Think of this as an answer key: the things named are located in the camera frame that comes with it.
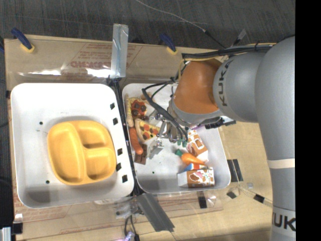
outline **yellow plate compartment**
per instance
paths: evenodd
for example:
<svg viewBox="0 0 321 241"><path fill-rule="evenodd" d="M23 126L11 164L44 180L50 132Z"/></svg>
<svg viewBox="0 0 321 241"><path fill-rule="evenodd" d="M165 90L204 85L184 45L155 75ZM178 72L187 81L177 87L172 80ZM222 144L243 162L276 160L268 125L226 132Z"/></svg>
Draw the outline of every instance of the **yellow plate compartment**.
<svg viewBox="0 0 321 241"><path fill-rule="evenodd" d="M48 133L48 153L56 177L67 185L104 180L116 169L116 154L108 130L92 120L54 125Z"/></svg>

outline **toy sausage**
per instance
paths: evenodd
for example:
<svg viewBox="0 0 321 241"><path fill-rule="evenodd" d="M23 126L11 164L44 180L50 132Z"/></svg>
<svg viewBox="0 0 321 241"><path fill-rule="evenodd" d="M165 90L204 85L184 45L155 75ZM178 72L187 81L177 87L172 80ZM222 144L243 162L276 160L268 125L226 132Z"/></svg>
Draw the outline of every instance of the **toy sausage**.
<svg viewBox="0 0 321 241"><path fill-rule="evenodd" d="M131 146L134 148L135 152L138 155L141 155L144 150L138 141L137 132L135 128L129 128L129 138Z"/></svg>

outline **black hole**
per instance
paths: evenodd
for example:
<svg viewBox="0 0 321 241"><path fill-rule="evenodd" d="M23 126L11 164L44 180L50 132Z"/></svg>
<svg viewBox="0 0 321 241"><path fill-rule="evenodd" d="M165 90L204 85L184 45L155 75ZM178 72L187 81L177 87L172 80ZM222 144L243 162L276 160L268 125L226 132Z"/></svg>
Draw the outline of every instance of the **black hole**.
<svg viewBox="0 0 321 241"><path fill-rule="evenodd" d="M116 165L116 171L119 171L120 169L121 169L121 164L118 163L118 164Z"/></svg>
<svg viewBox="0 0 321 241"><path fill-rule="evenodd" d="M126 182L128 180L127 175L122 176L122 182Z"/></svg>

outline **toy carrot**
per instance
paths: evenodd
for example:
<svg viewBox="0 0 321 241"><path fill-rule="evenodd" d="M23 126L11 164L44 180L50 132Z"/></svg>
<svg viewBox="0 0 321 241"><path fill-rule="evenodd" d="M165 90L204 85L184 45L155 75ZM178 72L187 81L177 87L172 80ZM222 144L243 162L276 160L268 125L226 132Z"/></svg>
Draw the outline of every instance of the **toy carrot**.
<svg viewBox="0 0 321 241"><path fill-rule="evenodd" d="M189 165L190 163L195 163L195 164L204 164L203 161L200 159L197 159L194 155L190 153L182 153L181 150L177 149L175 152L176 155L181 157L181 160L186 164Z"/></svg>

